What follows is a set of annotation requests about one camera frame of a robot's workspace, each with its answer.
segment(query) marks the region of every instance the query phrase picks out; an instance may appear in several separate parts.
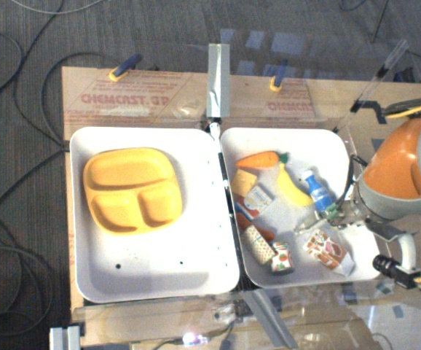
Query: yellow banana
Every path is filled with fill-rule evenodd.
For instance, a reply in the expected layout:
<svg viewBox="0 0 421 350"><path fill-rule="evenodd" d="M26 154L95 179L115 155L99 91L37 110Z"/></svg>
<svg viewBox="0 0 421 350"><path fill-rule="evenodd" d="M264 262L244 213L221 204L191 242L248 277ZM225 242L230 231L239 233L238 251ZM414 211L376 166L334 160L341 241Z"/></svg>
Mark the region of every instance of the yellow banana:
<svg viewBox="0 0 421 350"><path fill-rule="evenodd" d="M280 169L277 177L277 185L283 194L292 202L300 206L309 206L314 203L312 198L301 191L291 180L290 175L285 170L285 163L279 163Z"/></svg>

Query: yellow cable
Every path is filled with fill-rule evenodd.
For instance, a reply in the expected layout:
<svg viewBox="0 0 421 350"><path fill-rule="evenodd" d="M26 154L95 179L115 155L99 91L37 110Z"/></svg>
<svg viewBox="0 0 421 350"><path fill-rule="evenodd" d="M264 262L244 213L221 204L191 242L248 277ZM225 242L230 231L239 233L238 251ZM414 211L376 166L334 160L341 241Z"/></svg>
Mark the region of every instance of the yellow cable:
<svg viewBox="0 0 421 350"><path fill-rule="evenodd" d="M407 115L414 114L414 113L417 113L417 112L420 112L420 111L421 111L421 106L417 106L413 109L406 110L405 112L386 115L386 118L402 118L402 117L406 117Z"/></svg>

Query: gray carpet floor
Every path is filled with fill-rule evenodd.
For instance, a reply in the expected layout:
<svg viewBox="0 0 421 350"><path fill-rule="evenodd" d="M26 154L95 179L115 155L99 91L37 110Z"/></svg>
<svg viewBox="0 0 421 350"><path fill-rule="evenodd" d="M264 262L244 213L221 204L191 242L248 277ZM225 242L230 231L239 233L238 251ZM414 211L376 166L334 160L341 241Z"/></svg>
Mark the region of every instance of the gray carpet floor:
<svg viewBox="0 0 421 350"><path fill-rule="evenodd" d="M17 1L50 12L62 2ZM93 1L63 0L61 11ZM0 312L22 313L0 315L0 349L48 349L49 329L70 322L65 166L57 138L63 135L60 67L51 71L56 63L67 58L67 65L109 68L140 53L138 69L205 73L208 44L228 43L233 74L270 76L287 59L287 77L367 81L405 39L409 50L387 80L405 74L407 82L421 82L421 0L389 0L374 41L384 0L362 1L105 0L53 16L0 0L0 87L18 69L0 90ZM29 49L18 68L19 51ZM70 57L74 53L91 54ZM45 269L13 246L47 264L50 306Z"/></svg>

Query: water bottle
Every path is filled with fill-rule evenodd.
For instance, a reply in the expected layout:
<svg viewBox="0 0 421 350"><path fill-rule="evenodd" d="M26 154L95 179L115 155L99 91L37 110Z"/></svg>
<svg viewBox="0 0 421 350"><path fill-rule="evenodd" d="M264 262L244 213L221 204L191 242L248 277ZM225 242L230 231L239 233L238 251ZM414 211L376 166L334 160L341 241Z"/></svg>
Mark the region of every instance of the water bottle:
<svg viewBox="0 0 421 350"><path fill-rule="evenodd" d="M334 203L327 192L327 189L315 179L314 172L312 172L312 170L306 170L302 174L302 178L306 180L310 186L310 196L314 201L316 209L321 214L325 214L327 208Z"/></svg>

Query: blue clamp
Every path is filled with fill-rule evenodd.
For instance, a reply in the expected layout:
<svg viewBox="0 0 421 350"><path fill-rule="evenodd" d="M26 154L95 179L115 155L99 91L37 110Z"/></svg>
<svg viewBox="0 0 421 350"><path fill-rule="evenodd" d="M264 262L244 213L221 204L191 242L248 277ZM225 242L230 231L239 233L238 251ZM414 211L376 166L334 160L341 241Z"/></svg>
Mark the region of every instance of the blue clamp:
<svg viewBox="0 0 421 350"><path fill-rule="evenodd" d="M109 72L109 77L114 82L118 82L121 78L126 77L128 70L134 69L138 63L143 59L142 55L132 55L120 66Z"/></svg>
<svg viewBox="0 0 421 350"><path fill-rule="evenodd" d="M286 67L288 65L288 60L282 60L282 63L278 66L275 76L270 80L270 89L274 92L278 92L282 89L282 80L285 76Z"/></svg>

